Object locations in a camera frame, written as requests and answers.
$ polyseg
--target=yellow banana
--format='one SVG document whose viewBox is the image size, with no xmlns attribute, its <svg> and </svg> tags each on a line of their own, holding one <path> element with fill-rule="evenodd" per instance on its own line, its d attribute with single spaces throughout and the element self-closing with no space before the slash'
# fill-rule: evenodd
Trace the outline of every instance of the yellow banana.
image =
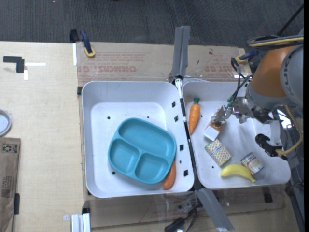
<svg viewBox="0 0 309 232">
<path fill-rule="evenodd" d="M 245 166 L 240 164 L 230 164 L 227 165 L 225 168 L 221 170 L 221 177 L 229 177 L 233 175 L 238 175 L 241 177 L 245 177 L 252 181 L 252 183 L 255 182 L 255 179 L 253 179 L 250 170 L 247 169 Z"/>
</svg>

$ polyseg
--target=blue plate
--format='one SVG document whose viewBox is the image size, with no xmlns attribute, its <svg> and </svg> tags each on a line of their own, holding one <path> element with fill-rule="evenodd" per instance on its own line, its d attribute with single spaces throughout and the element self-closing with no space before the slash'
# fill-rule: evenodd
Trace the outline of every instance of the blue plate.
<svg viewBox="0 0 309 232">
<path fill-rule="evenodd" d="M 139 118 L 118 127 L 108 150 L 108 161 L 118 172 L 146 184 L 162 181 L 176 154 L 174 137 Z"/>
</svg>

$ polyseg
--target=tin can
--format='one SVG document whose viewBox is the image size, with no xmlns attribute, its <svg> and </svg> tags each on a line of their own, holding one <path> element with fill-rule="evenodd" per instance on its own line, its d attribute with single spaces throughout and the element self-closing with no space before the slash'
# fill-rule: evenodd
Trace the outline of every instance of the tin can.
<svg viewBox="0 0 309 232">
<path fill-rule="evenodd" d="M 264 168 L 264 166 L 256 158 L 253 152 L 249 153 L 243 159 L 241 159 L 241 163 L 250 170 L 252 175 L 256 174 Z"/>
</svg>

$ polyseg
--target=carrot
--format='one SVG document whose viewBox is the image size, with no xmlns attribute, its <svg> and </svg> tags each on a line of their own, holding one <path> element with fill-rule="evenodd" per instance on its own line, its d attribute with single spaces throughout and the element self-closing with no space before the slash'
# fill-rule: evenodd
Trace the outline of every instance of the carrot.
<svg viewBox="0 0 309 232">
<path fill-rule="evenodd" d="M 173 163 L 169 169 L 168 174 L 166 175 L 166 179 L 163 182 L 163 189 L 164 190 L 169 190 L 172 185 L 174 184 L 175 181 L 175 177 L 176 177 L 176 162 L 175 160 L 173 160 Z"/>
<path fill-rule="evenodd" d="M 189 115 L 189 131 L 190 134 L 193 133 L 195 127 L 197 126 L 197 122 L 199 119 L 199 113 L 201 111 L 201 107 L 198 104 L 199 98 L 194 98 L 194 104 L 190 108 L 190 115 Z"/>
</svg>

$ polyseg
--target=yellow cable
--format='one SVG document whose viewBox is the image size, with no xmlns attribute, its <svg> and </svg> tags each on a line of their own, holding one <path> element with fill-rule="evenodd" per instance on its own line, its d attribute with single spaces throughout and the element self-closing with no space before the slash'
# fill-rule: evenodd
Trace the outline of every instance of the yellow cable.
<svg viewBox="0 0 309 232">
<path fill-rule="evenodd" d="M 255 44 L 253 43 L 253 44 L 249 44 L 249 46 L 257 47 L 257 46 L 273 45 L 273 44 L 286 43 L 286 42 L 295 42 L 295 41 L 303 41 L 303 40 L 304 40 L 304 37 L 298 37 L 298 38 L 274 40 L 274 41 L 255 43 Z"/>
<path fill-rule="evenodd" d="M 293 145 L 291 148 L 289 148 L 288 150 L 282 151 L 282 150 L 280 150 L 280 149 L 276 149 L 276 152 L 277 152 L 277 154 L 278 154 L 279 157 L 280 157 L 280 156 L 283 156 L 283 155 L 286 155 L 286 154 L 288 154 L 288 153 L 290 153 L 292 150 L 296 149 L 296 147 L 299 146 L 299 144 L 303 141 L 303 135 L 301 134 L 301 131 L 300 131 L 299 127 L 298 127 L 298 124 L 297 124 L 297 122 L 295 121 L 295 119 L 294 119 L 294 117 L 293 117 L 293 115 L 292 115 L 290 109 L 288 108 L 287 105 L 285 105 L 284 107 L 285 107 L 286 111 L 288 112 L 290 118 L 292 119 L 294 125 L 296 126 L 296 129 L 298 130 L 298 133 L 299 133 L 299 140 L 297 141 L 296 144 L 294 144 L 294 145 Z"/>
</svg>

